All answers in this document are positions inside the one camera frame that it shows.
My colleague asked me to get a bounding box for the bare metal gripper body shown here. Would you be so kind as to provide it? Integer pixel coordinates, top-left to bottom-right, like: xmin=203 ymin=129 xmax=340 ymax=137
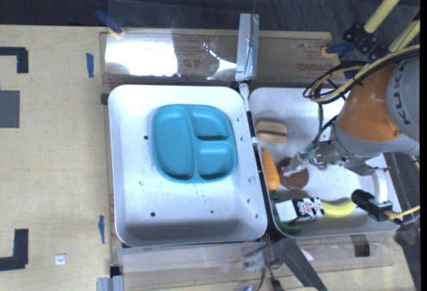
xmin=307 ymin=138 xmax=345 ymax=171

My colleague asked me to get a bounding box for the brown round biscuit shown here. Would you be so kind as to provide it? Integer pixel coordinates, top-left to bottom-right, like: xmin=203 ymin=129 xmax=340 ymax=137
xmin=276 ymin=156 xmax=310 ymax=192

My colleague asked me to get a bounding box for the orange carrot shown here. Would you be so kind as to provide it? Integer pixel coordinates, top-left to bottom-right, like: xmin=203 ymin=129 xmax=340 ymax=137
xmin=261 ymin=147 xmax=282 ymax=202

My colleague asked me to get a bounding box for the tan bread bun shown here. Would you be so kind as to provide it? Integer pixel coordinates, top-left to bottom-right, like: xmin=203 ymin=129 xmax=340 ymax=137
xmin=254 ymin=119 xmax=289 ymax=144

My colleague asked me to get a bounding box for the white cow print carton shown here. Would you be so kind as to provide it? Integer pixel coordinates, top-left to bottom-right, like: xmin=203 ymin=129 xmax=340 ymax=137
xmin=274 ymin=196 xmax=326 ymax=224

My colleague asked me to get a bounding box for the white plastic tray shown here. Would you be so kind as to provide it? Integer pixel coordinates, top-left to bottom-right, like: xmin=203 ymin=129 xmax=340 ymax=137
xmin=107 ymin=83 xmax=269 ymax=248
xmin=248 ymin=87 xmax=403 ymax=239

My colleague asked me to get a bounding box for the yellow banana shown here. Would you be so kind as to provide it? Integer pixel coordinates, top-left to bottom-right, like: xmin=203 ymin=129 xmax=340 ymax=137
xmin=320 ymin=199 xmax=358 ymax=219

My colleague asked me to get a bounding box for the green toy vegetable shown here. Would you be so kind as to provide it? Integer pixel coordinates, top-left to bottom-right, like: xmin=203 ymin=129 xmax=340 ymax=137
xmin=276 ymin=220 xmax=302 ymax=236

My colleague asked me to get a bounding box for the blue divided plate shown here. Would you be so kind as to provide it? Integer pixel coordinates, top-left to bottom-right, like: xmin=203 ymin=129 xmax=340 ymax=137
xmin=150 ymin=103 xmax=238 ymax=184

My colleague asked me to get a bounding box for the black cylinder on white bracket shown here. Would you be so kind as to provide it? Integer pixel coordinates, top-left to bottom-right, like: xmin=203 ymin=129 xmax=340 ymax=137
xmin=350 ymin=169 xmax=395 ymax=223

